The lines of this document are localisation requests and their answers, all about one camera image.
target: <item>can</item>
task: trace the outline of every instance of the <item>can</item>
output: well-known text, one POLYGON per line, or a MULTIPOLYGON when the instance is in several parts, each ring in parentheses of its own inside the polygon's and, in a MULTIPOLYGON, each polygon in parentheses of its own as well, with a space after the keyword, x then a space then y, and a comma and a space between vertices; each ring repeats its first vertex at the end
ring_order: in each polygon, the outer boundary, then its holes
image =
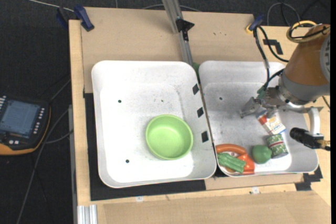
POLYGON ((283 139, 284 138, 281 134, 273 134, 266 138, 267 146, 270 150, 272 150, 271 158, 280 158, 288 154, 288 150, 283 139))

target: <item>screen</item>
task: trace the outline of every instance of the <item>screen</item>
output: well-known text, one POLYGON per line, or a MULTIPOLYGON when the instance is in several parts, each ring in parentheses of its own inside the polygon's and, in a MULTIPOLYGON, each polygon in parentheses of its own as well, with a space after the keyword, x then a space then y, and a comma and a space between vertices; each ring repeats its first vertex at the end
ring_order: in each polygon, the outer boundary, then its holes
POLYGON ((36 104, 9 100, 0 119, 0 130, 29 137, 39 109, 36 104))

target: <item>black bracket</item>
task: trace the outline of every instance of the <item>black bracket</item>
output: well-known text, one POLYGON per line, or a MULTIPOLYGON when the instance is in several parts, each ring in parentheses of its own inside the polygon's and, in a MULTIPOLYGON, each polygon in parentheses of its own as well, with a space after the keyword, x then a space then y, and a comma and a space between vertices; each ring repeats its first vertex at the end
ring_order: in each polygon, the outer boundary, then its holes
POLYGON ((314 171, 314 174, 310 175, 308 173, 303 174, 303 182, 295 183, 295 187, 297 191, 300 190, 311 190, 311 183, 312 182, 321 182, 323 178, 320 166, 314 171))
POLYGON ((188 30, 190 30, 195 24, 187 22, 186 20, 181 19, 181 18, 178 18, 175 23, 176 23, 178 32, 182 31, 184 41, 189 41, 188 30))
MULTIPOLYGON (((276 40, 276 39, 269 39, 269 44, 271 46, 275 46, 275 49, 277 50, 277 54, 279 55, 283 55, 284 53, 282 52, 282 48, 280 43, 276 40)), ((264 39, 264 45, 268 45, 267 44, 267 40, 264 39)))

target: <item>green bowl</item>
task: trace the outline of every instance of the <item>green bowl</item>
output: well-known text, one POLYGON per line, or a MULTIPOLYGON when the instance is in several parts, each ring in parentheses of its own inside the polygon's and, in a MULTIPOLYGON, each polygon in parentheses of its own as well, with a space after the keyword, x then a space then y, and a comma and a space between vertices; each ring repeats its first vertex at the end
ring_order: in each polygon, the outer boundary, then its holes
POLYGON ((160 159, 179 159, 193 146, 193 133, 188 124, 174 115, 153 118, 146 128, 150 151, 160 159))

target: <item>white plastic tray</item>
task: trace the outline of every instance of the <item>white plastic tray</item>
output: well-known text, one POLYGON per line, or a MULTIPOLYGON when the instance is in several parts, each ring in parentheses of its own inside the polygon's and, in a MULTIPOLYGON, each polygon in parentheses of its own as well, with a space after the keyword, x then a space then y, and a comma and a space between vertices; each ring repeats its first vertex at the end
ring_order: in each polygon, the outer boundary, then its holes
POLYGON ((197 76, 183 62, 101 61, 92 69, 98 170, 114 188, 204 179, 216 156, 197 76), (191 151, 163 161, 149 151, 145 129, 161 114, 184 119, 194 135, 191 151))
MULTIPOLYGON (((270 74, 282 68, 282 64, 271 62, 270 74)), ((264 63, 207 61, 201 64, 199 75, 214 144, 237 144, 244 147, 250 156, 254 145, 266 145, 267 133, 256 115, 248 115, 243 119, 239 116, 239 110, 251 97, 256 97, 257 90, 266 81, 264 63)), ((274 87, 277 83, 278 78, 274 78, 270 86, 274 87)), ((293 127, 308 129, 304 116, 291 111, 280 111, 277 116, 286 127, 283 138, 289 154, 262 165, 256 164, 255 175, 314 171, 318 166, 316 151, 289 136, 293 127)))

